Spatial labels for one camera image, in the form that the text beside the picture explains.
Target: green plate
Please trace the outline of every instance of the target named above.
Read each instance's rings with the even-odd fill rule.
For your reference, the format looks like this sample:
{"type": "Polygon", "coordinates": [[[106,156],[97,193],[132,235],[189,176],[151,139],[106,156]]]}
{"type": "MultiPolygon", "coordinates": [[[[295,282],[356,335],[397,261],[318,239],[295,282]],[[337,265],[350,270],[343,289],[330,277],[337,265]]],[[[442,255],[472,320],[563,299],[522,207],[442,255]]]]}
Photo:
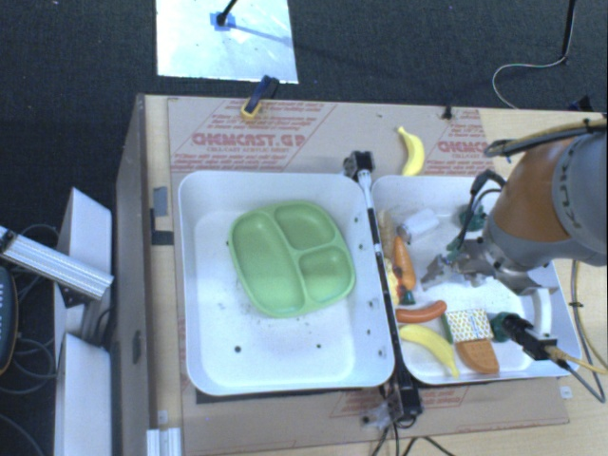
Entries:
{"type": "Polygon", "coordinates": [[[327,212],[311,202],[281,202],[240,216],[229,245],[245,292],[272,317],[321,309],[354,286],[346,242],[327,212]]]}

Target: black floor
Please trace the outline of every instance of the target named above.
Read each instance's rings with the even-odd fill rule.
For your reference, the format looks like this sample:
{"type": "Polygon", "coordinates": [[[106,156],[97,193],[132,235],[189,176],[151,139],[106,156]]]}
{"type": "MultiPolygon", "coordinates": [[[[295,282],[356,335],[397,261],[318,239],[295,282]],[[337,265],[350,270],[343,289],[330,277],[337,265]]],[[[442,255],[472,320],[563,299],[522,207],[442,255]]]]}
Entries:
{"type": "MultiPolygon", "coordinates": [[[[606,110],[608,0],[578,0],[567,63],[499,77],[521,108],[606,110]]],[[[504,107],[491,77],[507,63],[561,57],[568,0],[288,0],[299,85],[278,99],[504,107]]],[[[252,85],[156,74],[155,0],[0,0],[0,225],[59,227],[75,186],[113,208],[136,93],[244,97],[252,85]]],[[[47,341],[47,284],[22,307],[47,341]]],[[[9,385],[0,378],[0,386],[9,385]]],[[[52,453],[52,383],[0,393],[52,453]]],[[[0,421],[0,455],[32,454],[0,421]]]]}

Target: white tray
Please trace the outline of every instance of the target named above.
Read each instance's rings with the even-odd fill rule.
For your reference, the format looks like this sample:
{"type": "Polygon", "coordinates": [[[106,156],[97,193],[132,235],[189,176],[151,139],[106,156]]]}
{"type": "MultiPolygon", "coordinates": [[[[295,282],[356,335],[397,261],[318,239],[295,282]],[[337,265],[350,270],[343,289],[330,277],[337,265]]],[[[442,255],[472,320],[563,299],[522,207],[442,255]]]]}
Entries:
{"type": "MultiPolygon", "coordinates": [[[[460,177],[385,176],[373,185],[372,195],[376,211],[383,209],[389,211],[395,224],[400,224],[425,208],[433,210],[440,220],[440,225],[435,230],[419,237],[408,246],[417,278],[422,278],[427,266],[438,254],[446,253],[446,246],[458,235],[460,223],[457,215],[459,208],[468,203],[472,182],[472,178],[460,177]]],[[[496,197],[495,194],[485,196],[483,205],[486,212],[492,209],[496,197]]],[[[469,235],[476,237],[479,233],[469,235]]],[[[479,308],[489,314],[503,311],[519,314],[535,326],[542,325],[545,330],[558,338],[559,346],[563,350],[580,357],[579,342],[553,264],[531,271],[530,276],[546,289],[540,290],[535,296],[517,296],[500,282],[490,279],[478,288],[449,282],[432,287],[426,292],[418,284],[413,294],[420,307],[443,299],[449,311],[479,308]],[[535,304],[537,306],[542,304],[542,308],[535,309],[535,304]]],[[[426,324],[438,333],[443,332],[439,319],[426,324]]],[[[461,373],[459,379],[453,378],[449,371],[421,346],[402,342],[401,348],[406,366],[412,375],[431,385],[569,374],[551,361],[532,360],[513,341],[494,342],[492,345],[501,367],[499,373],[480,374],[464,365],[457,355],[456,364],[461,373]]]]}
{"type": "Polygon", "coordinates": [[[344,176],[200,171],[179,188],[186,365],[212,395],[375,387],[394,367],[367,207],[344,176]],[[351,251],[355,286],[342,300],[295,318],[258,311],[226,244],[243,213],[285,200],[324,208],[351,251]]]}

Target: black device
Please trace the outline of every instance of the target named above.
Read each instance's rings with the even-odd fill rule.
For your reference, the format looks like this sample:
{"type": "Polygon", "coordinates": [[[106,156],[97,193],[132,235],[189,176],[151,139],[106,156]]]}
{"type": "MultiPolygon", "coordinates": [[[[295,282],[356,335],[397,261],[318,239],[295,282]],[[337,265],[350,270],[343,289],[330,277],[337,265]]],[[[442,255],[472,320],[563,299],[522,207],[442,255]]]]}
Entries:
{"type": "Polygon", "coordinates": [[[12,359],[17,339],[19,308],[17,289],[10,272],[0,267],[0,375],[6,371],[12,359]]]}

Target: white cable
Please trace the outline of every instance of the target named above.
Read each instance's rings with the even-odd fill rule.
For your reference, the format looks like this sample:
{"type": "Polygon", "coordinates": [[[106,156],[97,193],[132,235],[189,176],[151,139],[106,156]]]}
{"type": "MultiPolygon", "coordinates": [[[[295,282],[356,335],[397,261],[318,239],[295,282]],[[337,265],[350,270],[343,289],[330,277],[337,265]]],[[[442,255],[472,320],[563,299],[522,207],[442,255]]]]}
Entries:
{"type": "Polygon", "coordinates": [[[531,64],[527,64],[527,63],[513,63],[513,64],[510,64],[510,65],[500,66],[498,69],[496,69],[496,71],[494,72],[494,75],[492,76],[492,88],[494,89],[494,92],[496,93],[496,96],[498,96],[498,98],[499,98],[499,100],[501,102],[503,102],[505,105],[509,106],[510,108],[513,108],[513,109],[516,109],[516,110],[518,109],[514,104],[512,104],[511,102],[509,102],[500,93],[500,91],[496,87],[496,77],[499,75],[499,73],[501,71],[503,71],[503,69],[507,69],[508,67],[532,67],[534,69],[547,69],[548,67],[559,66],[566,59],[568,59],[568,54],[570,53],[570,44],[572,44],[572,31],[574,29],[575,16],[576,16],[576,13],[573,13],[572,14],[572,22],[570,23],[570,35],[568,36],[568,44],[566,45],[566,51],[564,52],[563,56],[561,56],[559,58],[558,61],[556,61],[555,63],[551,63],[549,65],[531,65],[531,64]]]}

